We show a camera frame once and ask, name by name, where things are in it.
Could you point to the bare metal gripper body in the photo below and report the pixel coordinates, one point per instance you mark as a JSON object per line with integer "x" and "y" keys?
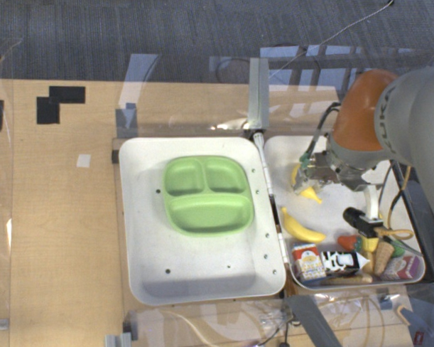
{"x": 327, "y": 169}

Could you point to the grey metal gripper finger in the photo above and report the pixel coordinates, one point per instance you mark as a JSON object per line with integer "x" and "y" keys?
{"x": 301, "y": 180}
{"x": 317, "y": 187}

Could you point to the yellow banana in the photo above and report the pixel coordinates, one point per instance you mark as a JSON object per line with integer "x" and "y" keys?
{"x": 312, "y": 195}
{"x": 300, "y": 230}

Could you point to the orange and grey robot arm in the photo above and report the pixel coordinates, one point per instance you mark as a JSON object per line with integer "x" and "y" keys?
{"x": 407, "y": 120}

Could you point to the white plastic tray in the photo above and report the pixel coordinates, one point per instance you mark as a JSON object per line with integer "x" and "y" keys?
{"x": 152, "y": 242}
{"x": 339, "y": 207}

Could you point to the black and white thin rod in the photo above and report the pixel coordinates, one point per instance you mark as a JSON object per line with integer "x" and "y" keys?
{"x": 267, "y": 174}

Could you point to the red strawberry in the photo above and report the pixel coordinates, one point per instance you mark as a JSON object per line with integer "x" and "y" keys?
{"x": 348, "y": 242}

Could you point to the yellow corn cob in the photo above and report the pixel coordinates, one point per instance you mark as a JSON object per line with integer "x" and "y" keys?
{"x": 369, "y": 244}

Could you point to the red and white carton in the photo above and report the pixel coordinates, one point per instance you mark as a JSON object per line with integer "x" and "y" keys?
{"x": 308, "y": 264}

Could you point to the black and white milk carton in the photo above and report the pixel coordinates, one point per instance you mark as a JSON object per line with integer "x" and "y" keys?
{"x": 339, "y": 261}

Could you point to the tan ice cream cone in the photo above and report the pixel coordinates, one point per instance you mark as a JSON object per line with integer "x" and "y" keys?
{"x": 382, "y": 257}

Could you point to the tan bread stick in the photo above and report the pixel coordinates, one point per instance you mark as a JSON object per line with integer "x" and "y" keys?
{"x": 345, "y": 280}

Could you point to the green divided plate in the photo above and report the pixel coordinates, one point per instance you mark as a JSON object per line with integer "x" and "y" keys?
{"x": 207, "y": 212}

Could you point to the green vegetable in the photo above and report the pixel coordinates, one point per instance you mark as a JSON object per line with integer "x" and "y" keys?
{"x": 398, "y": 251}

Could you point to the pink and red carton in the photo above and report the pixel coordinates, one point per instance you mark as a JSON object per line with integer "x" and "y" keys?
{"x": 403, "y": 268}

